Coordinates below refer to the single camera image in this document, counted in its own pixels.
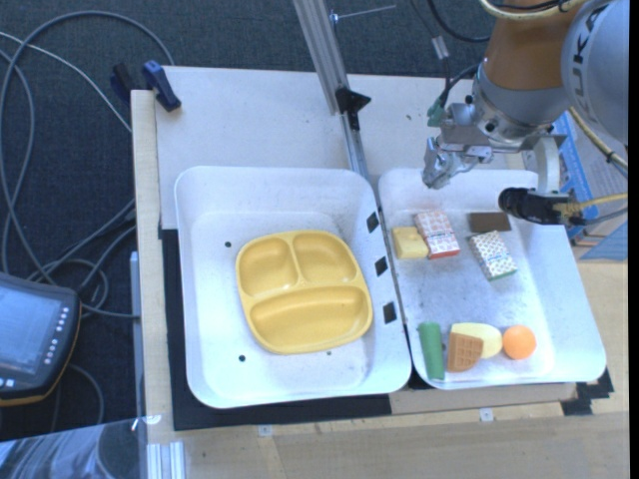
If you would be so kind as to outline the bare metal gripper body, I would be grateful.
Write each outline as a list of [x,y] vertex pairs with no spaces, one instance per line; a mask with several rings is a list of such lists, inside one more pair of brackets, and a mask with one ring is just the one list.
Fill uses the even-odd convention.
[[533,152],[544,143],[559,149],[567,139],[552,125],[524,124],[483,103],[450,104],[438,127],[439,152],[459,154],[471,168],[490,163],[496,154]]

